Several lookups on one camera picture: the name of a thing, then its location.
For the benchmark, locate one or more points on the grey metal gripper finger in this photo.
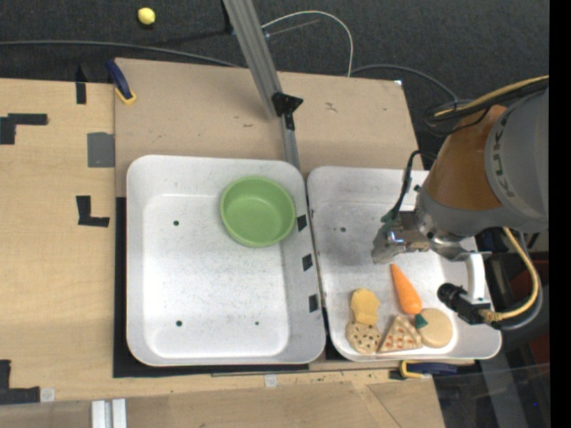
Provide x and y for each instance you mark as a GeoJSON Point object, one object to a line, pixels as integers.
{"type": "Point", "coordinates": [380, 250]}
{"type": "Point", "coordinates": [398, 242]}

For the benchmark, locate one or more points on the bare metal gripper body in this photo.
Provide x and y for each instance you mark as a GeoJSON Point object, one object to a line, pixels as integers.
{"type": "Point", "coordinates": [415, 232]}

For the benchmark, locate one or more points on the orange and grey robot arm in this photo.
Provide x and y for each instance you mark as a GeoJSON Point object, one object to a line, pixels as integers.
{"type": "Point", "coordinates": [464, 176]}

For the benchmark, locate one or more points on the white plastic tray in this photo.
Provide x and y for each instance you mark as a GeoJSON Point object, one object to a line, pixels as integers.
{"type": "Point", "coordinates": [348, 221]}
{"type": "Point", "coordinates": [214, 283]}

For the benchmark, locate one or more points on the orange carrot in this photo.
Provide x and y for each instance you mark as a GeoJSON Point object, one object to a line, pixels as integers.
{"type": "Point", "coordinates": [405, 292]}

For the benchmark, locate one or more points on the yellow toy waffle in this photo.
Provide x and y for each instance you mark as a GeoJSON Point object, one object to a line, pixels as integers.
{"type": "Point", "coordinates": [365, 306]}

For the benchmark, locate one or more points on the pizza slice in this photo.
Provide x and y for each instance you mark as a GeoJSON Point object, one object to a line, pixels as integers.
{"type": "Point", "coordinates": [401, 337]}

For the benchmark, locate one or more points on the chocolate chip biscuit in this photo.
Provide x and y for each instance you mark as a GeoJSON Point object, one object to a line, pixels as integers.
{"type": "Point", "coordinates": [362, 339]}

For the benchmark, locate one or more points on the round tan biscuit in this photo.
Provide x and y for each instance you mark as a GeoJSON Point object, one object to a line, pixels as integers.
{"type": "Point", "coordinates": [436, 328]}

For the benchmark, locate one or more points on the green bowl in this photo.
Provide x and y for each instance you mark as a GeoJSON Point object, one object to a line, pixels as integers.
{"type": "Point", "coordinates": [256, 212]}

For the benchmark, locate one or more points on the brown flat board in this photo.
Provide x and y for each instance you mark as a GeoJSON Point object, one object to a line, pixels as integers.
{"type": "Point", "coordinates": [201, 109]}

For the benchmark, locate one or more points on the yellow ball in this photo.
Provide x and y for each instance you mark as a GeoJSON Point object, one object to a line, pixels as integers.
{"type": "Point", "coordinates": [146, 16]}

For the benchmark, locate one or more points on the black cylinder on white bracket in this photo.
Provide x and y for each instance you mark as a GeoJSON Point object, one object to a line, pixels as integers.
{"type": "Point", "coordinates": [464, 303]}

